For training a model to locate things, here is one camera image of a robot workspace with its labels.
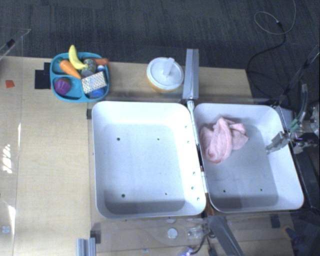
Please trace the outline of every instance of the lid handle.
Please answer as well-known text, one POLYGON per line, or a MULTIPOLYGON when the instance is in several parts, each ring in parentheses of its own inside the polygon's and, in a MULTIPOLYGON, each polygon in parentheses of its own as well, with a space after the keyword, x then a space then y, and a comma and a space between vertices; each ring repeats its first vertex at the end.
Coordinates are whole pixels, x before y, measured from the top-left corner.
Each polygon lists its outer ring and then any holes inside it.
POLYGON ((165 65, 164 65, 164 69, 162 74, 167 78, 170 74, 170 71, 173 67, 175 63, 175 59, 174 58, 168 58, 168 60, 166 61, 165 65))

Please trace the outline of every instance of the table surface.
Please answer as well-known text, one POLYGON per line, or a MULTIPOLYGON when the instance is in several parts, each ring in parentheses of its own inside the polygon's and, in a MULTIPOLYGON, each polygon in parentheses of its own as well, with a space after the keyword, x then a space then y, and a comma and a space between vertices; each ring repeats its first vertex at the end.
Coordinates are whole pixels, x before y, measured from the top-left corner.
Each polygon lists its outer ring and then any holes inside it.
MULTIPOLYGON (((21 61, 16 57, 8 59, 12 65, 21 61)), ((51 90, 35 89, 35 70, 43 70, 44 62, 50 61, 47 58, 23 58, 15 256, 75 255, 77 238, 89 238, 92 228, 88 105, 64 102, 57 99, 51 90)), ((148 86, 146 64, 111 62, 108 68, 111 96, 119 95, 123 88, 130 87, 129 97, 138 96, 140 92, 161 97, 148 86)), ((203 88, 200 94, 251 97, 246 72, 242 69, 201 67, 199 85, 203 88)), ((289 224, 290 218, 283 218, 283 222, 289 224)), ((248 255, 258 255, 257 252, 293 255, 291 244, 281 235, 281 231, 275 233, 271 229, 269 218, 265 223, 263 230, 252 229, 251 236, 254 238, 257 232, 266 234, 267 230, 270 231, 269 240, 274 239, 273 248, 269 247, 270 241, 262 236, 259 239, 243 239, 240 244, 242 249, 248 255)), ((131 232, 141 230, 143 228, 139 226, 131 232)), ((215 245, 218 253, 223 253, 217 242, 215 245)), ((178 255, 182 248, 162 246, 153 248, 149 253, 178 255)), ((203 248, 198 255, 207 255, 207 250, 207 247, 203 248)), ((97 255, 144 255, 144 252, 147 251, 122 249, 97 255)))

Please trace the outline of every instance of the orange square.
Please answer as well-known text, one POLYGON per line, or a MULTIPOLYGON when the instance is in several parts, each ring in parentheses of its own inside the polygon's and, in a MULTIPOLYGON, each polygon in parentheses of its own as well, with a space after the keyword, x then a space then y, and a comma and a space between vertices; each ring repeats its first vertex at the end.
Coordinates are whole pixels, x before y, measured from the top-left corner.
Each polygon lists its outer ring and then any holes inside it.
POLYGON ((12 87, 15 87, 14 81, 12 81, 12 80, 5 80, 5 87, 6 87, 7 89, 12 88, 12 87))

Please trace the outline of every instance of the white cable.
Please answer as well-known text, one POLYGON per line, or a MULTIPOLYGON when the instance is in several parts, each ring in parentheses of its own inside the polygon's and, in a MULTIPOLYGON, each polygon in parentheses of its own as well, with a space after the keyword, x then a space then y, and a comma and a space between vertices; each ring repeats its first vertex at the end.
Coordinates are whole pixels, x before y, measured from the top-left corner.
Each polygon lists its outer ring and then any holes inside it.
POLYGON ((292 30, 292 28, 294 27, 294 25, 295 25, 295 22, 296 22, 296 14, 297 14, 296 2, 295 2, 295 0, 292 0, 292 2, 293 2, 293 6, 294 6, 293 22, 292 22, 291 27, 290 27, 287 31, 282 32, 282 33, 274 33, 274 32, 271 32, 271 31, 266 30, 265 28, 263 28, 263 27, 257 22, 256 16, 257 16, 258 14, 266 14, 266 15, 269 15, 269 16, 271 16, 272 18, 275 19, 275 22, 277 22, 277 23, 280 22, 275 16, 273 16, 271 13, 266 12, 266 11, 258 11, 258 12, 255 13, 255 15, 254 15, 254 21, 255 21, 255 23, 259 26, 260 29, 262 29, 263 31, 265 31, 265 32, 267 32, 267 33, 269 33, 269 34, 272 34, 272 35, 283 35, 283 34, 289 33, 289 32, 292 30))

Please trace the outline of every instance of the blue tray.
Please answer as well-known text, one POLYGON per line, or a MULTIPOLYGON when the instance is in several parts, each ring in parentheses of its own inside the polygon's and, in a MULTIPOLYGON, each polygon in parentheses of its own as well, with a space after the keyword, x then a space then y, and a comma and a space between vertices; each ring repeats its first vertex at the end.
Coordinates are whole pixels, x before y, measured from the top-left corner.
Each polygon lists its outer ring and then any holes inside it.
MULTIPOLYGON (((83 58, 101 58, 100 55, 90 52, 78 52, 77 53, 78 58, 82 60, 83 58)), ((104 97, 108 94, 109 88, 110 88, 110 78, 109 78, 109 70, 108 67, 105 65, 105 77, 106 77, 106 86, 103 87, 104 94, 101 97, 97 98, 90 98, 90 95, 85 94, 81 80, 78 78, 75 78, 71 75, 68 75, 64 73, 61 68, 59 67, 58 58, 63 58, 68 60, 69 54, 68 53, 61 53, 57 56, 55 56, 50 64, 50 82, 51 82, 51 88, 54 93, 54 95, 59 98, 62 101, 65 102, 96 102, 103 100, 104 97), (55 81, 59 78, 67 78, 70 81, 71 84, 71 90, 68 91, 66 95, 59 95, 55 90, 55 81)))

